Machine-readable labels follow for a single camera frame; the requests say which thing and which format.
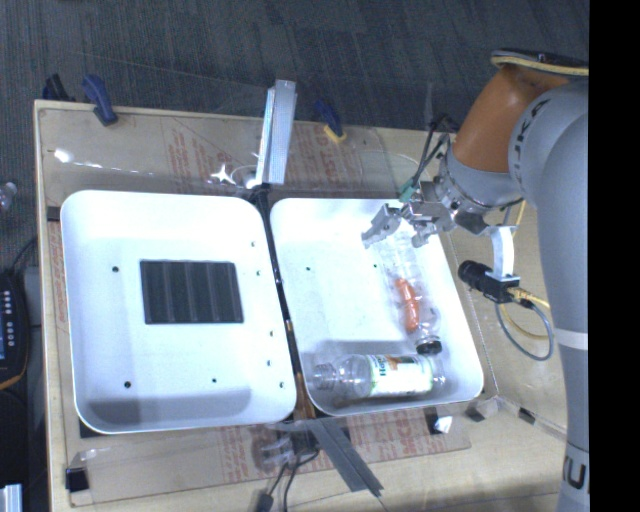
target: orange object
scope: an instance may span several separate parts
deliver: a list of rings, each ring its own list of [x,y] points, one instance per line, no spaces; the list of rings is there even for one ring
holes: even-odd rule
[[[469,110],[453,143],[453,154],[480,171],[509,171],[508,147],[518,118],[543,92],[568,83],[563,76],[505,64]]]
[[[409,284],[409,281],[402,277],[396,279],[394,284],[400,293],[404,306],[404,328],[407,333],[412,333],[420,325],[420,309],[416,291]]]

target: water bottle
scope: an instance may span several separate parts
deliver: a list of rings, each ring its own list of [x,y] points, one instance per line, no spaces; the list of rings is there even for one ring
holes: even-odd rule
[[[446,382],[438,356],[348,354],[316,365],[313,384],[338,400],[411,397],[433,393]]]
[[[411,244],[411,233],[397,231],[372,245],[382,266],[387,288],[398,311],[398,320],[419,354],[442,350],[442,317],[428,293],[424,276]]]
[[[17,192],[18,187],[16,187],[10,181],[5,183],[4,185],[0,185],[0,213],[6,211],[9,206],[11,206],[13,196],[15,196]]]

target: black grille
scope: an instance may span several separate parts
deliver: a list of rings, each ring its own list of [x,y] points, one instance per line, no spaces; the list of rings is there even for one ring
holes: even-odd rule
[[[233,263],[141,261],[140,272],[147,324],[243,321]]]

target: black cable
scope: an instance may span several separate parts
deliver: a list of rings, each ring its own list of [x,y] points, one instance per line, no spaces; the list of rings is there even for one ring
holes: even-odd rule
[[[278,473],[278,476],[276,477],[276,481],[271,486],[271,490],[267,493],[269,496],[271,496],[273,494],[273,491],[276,490],[276,486],[278,485],[278,483],[282,479],[282,475],[284,474],[284,470],[287,469],[287,465],[288,465],[288,463],[285,462],[282,465],[282,467],[280,468],[280,472]]]
[[[527,356],[527,357],[529,357],[529,358],[531,358],[531,359],[533,359],[535,361],[546,361],[546,360],[548,360],[553,355],[553,347],[554,347],[553,329],[551,328],[551,323],[549,322],[549,320],[547,319],[545,314],[542,311],[540,311],[540,308],[538,308],[533,302],[528,301],[528,300],[523,300],[523,301],[518,302],[518,304],[520,304],[521,306],[526,307],[528,309],[532,309],[542,319],[542,322],[544,323],[545,329],[547,330],[547,336],[549,337],[549,351],[544,356],[537,356],[537,355],[532,354],[531,352],[529,352],[524,347],[522,347],[513,338],[513,336],[511,336],[511,333],[507,329],[507,326],[505,325],[504,320],[502,319],[502,313],[500,312],[500,305],[496,304],[495,305],[496,315],[498,316],[498,322],[500,322],[500,327],[502,327],[502,330],[504,331],[504,333],[507,336],[507,338],[509,338],[509,341],[511,341],[511,343],[513,343],[513,345],[520,352],[522,352],[525,356]]]
[[[13,389],[11,388],[0,389],[0,393],[10,397],[15,403],[20,405],[22,409],[24,409],[25,411],[27,410],[27,402],[24,400],[24,398],[18,395],[18,393],[16,393]]]
[[[36,242],[38,241],[38,236],[34,236],[33,238],[31,238],[31,240],[29,240],[23,247],[22,249],[20,249],[20,251],[18,252],[18,255],[14,258],[13,263],[11,263],[11,266],[9,267],[8,271],[11,274],[15,274],[16,272],[16,266],[18,265],[18,262],[20,261],[20,259],[25,255],[25,253],[29,250],[29,248],[34,245]]]
[[[427,141],[424,145],[424,149],[422,151],[422,156],[420,157],[420,163],[418,164],[418,170],[416,171],[416,173],[413,175],[413,178],[411,179],[411,185],[413,187],[416,187],[418,185],[418,181],[420,180],[420,176],[422,176],[422,173],[424,172],[424,170],[427,168],[427,165],[429,165],[429,162],[431,162],[431,160],[433,160],[433,157],[435,157],[438,154],[438,151],[440,150],[440,146],[442,146],[445,141],[448,138],[448,135],[443,135],[440,137],[440,140],[438,140],[438,143],[436,144],[436,147],[433,148],[433,150],[431,151],[431,153],[429,153],[428,156],[426,156],[427,150],[429,148],[429,145],[431,144],[431,138],[433,137],[433,132],[435,131],[436,127],[438,125],[437,124],[432,124],[431,128],[429,129],[429,135],[427,136]]]
[[[291,483],[293,482],[293,478],[296,476],[296,472],[298,471],[298,469],[301,466],[304,466],[305,464],[307,464],[308,462],[311,462],[313,459],[315,459],[318,455],[320,455],[320,450],[315,450],[313,455],[311,455],[311,457],[309,457],[307,460],[300,462],[300,456],[301,454],[298,454],[296,456],[296,463],[293,466],[293,468],[291,469],[291,476],[289,477],[289,481],[287,482],[287,486],[284,489],[284,496],[282,498],[282,510],[283,512],[288,512],[288,508],[287,508],[287,496],[289,494],[289,488],[291,487]]]

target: metal bracket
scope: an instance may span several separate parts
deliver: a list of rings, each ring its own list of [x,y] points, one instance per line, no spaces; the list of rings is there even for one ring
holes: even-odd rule
[[[371,227],[361,235],[365,248],[368,249],[374,243],[393,235],[401,222],[400,209],[383,204],[371,221]]]
[[[382,484],[362,460],[334,418],[279,423],[275,428],[288,432],[310,431],[351,492],[368,489],[374,496],[380,497]]]
[[[255,185],[284,183],[296,110],[296,83],[276,80],[267,92]]]
[[[411,240],[416,248],[426,244],[431,235],[455,227],[448,208],[438,201],[410,201],[402,207],[402,217],[416,232]]]
[[[515,250],[512,233],[515,229],[517,226],[491,226],[487,229],[493,244],[493,269],[487,275],[498,281],[518,279],[513,274]]]
[[[22,512],[22,484],[0,489],[0,512]]]

